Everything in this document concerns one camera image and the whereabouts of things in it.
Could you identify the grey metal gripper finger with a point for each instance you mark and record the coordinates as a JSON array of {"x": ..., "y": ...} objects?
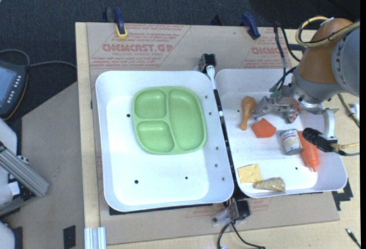
[
  {"x": 261, "y": 109},
  {"x": 292, "y": 116}
]

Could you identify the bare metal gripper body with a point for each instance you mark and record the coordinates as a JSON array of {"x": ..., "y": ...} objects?
[{"x": 286, "y": 102}]

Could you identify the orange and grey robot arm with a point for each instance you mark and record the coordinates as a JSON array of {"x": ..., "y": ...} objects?
[{"x": 323, "y": 62}]

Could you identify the tan toy chicken drumstick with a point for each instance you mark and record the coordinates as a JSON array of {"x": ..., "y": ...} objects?
[{"x": 247, "y": 105}]

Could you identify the orange wedge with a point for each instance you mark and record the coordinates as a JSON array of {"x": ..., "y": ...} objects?
[{"x": 263, "y": 129}]

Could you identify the small white and grey can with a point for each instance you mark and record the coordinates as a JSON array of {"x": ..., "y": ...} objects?
[{"x": 291, "y": 142}]

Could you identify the thin black and white rod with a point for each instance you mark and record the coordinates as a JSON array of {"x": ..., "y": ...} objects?
[{"x": 223, "y": 122}]

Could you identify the orange squeeze bottle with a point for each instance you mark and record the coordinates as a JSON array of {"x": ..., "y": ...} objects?
[{"x": 309, "y": 153}]

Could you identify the white plastic tray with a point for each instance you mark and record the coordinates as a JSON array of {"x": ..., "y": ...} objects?
[
  {"x": 268, "y": 156},
  {"x": 160, "y": 179}
]

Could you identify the yellow cheese slice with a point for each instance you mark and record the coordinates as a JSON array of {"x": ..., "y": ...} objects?
[{"x": 249, "y": 173}]

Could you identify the tan crumbly wedge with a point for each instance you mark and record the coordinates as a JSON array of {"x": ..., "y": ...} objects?
[{"x": 271, "y": 185}]

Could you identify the green divided plate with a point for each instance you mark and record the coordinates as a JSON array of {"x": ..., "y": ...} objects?
[{"x": 183, "y": 116}]

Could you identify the brown cardboard board, red print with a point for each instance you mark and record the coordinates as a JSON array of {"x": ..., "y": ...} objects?
[{"x": 160, "y": 45}]

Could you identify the black cylinder on white bracket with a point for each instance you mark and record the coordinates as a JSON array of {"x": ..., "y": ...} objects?
[{"x": 317, "y": 138}]

